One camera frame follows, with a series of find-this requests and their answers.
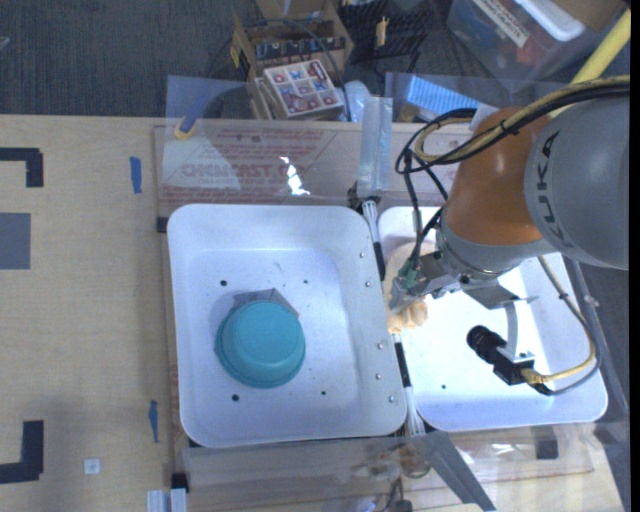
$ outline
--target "black connector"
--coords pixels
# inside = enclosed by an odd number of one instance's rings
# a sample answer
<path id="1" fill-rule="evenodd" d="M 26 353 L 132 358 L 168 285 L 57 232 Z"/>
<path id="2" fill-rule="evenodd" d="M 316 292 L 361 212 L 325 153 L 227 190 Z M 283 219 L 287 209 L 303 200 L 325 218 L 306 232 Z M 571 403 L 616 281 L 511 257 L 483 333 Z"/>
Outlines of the black connector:
<path id="1" fill-rule="evenodd" d="M 533 368 L 533 359 L 513 362 L 498 350 L 507 346 L 507 342 L 483 325 L 477 325 L 467 334 L 467 344 L 483 361 L 493 365 L 493 373 L 509 386 L 525 382 L 522 370 Z"/>

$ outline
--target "teal bowl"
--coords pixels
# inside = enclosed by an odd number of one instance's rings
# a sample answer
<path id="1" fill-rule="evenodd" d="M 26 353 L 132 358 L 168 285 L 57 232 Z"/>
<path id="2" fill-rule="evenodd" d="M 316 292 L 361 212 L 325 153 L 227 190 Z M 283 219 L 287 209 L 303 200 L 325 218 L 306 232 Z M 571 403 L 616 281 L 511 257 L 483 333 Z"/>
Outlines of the teal bowl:
<path id="1" fill-rule="evenodd" d="M 254 388 L 282 386 L 296 376 L 305 339 L 296 315 L 278 302 L 258 300 L 227 315 L 215 352 L 234 379 Z"/>

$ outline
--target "clear plastic bin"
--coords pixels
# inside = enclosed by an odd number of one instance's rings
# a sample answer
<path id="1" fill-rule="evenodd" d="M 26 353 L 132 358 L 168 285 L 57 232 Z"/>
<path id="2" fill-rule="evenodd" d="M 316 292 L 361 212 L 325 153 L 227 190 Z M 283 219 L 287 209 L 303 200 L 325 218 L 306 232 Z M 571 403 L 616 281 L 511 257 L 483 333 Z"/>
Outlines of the clear plastic bin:
<path id="1" fill-rule="evenodd" d="M 509 90 L 546 78 L 590 53 L 595 33 L 551 0 L 454 0 L 449 29 Z"/>

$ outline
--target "white label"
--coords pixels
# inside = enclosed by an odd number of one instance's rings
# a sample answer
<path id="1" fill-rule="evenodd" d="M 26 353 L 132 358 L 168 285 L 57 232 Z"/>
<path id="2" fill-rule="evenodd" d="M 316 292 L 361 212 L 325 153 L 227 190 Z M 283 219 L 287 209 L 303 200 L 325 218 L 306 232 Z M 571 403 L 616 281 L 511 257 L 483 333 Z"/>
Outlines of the white label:
<path id="1" fill-rule="evenodd" d="M 498 0 L 473 0 L 482 12 L 491 18 L 507 34 L 518 48 L 522 48 L 529 39 L 529 31 Z"/>

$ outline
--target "white square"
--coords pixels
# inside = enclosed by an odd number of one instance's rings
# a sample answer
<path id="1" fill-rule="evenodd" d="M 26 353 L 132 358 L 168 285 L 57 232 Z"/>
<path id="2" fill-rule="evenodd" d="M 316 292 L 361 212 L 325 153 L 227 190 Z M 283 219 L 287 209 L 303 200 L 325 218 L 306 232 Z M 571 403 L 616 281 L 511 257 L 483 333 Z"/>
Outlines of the white square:
<path id="1" fill-rule="evenodd" d="M 97 475 L 102 469 L 100 459 L 84 459 L 84 474 L 85 475 Z"/>

